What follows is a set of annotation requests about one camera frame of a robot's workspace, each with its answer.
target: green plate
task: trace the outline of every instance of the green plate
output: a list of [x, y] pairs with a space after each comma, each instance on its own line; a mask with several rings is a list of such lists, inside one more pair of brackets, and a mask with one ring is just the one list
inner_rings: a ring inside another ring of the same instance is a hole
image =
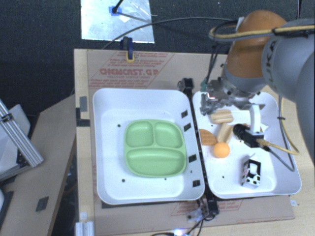
[[181, 130], [164, 120], [131, 122], [125, 129], [124, 155], [130, 171], [141, 177], [173, 177], [187, 164]]

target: black fabric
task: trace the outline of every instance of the black fabric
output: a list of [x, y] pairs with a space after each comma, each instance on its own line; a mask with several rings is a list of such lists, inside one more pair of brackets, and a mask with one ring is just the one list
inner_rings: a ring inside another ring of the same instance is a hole
[[[303, 0], [301, 18], [314, 17], [315, 0]], [[150, 0], [153, 21], [212, 16], [237, 19], [268, 9], [294, 20], [297, 0]], [[74, 87], [73, 49], [100, 49], [104, 41], [81, 40], [80, 0], [0, 0], [0, 99], [34, 114], [65, 99]], [[218, 21], [154, 26], [155, 44], [135, 50], [209, 53], [207, 37]], [[117, 49], [118, 43], [111, 46]]]

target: blue and yellow clamp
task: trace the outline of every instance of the blue and yellow clamp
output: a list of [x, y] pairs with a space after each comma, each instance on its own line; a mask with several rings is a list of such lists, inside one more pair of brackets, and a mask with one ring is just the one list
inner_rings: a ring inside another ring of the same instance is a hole
[[132, 43], [131, 37], [124, 37], [120, 41], [119, 49], [127, 51], [126, 52], [126, 61], [127, 62], [129, 62], [129, 63], [134, 62], [133, 43]]

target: dark background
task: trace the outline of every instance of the dark background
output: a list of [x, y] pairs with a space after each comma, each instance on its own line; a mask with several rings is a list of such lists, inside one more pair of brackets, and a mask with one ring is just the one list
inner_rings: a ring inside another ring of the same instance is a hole
[[[294, 20], [297, 0], [149, 0], [153, 21], [207, 16], [237, 19], [268, 9]], [[303, 0], [301, 18], [314, 17], [315, 0]], [[0, 99], [36, 114], [68, 97], [74, 87], [73, 49], [100, 49], [105, 41], [81, 39], [80, 0], [0, 0]], [[210, 28], [220, 21], [153, 26], [155, 44], [135, 50], [210, 53]], [[118, 44], [110, 49], [117, 49]]]

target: orange ball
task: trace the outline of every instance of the orange ball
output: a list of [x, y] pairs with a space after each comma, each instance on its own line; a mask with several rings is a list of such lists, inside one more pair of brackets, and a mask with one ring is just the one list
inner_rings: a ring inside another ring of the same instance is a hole
[[230, 147], [226, 143], [216, 143], [213, 148], [213, 154], [217, 158], [226, 158], [230, 154]]

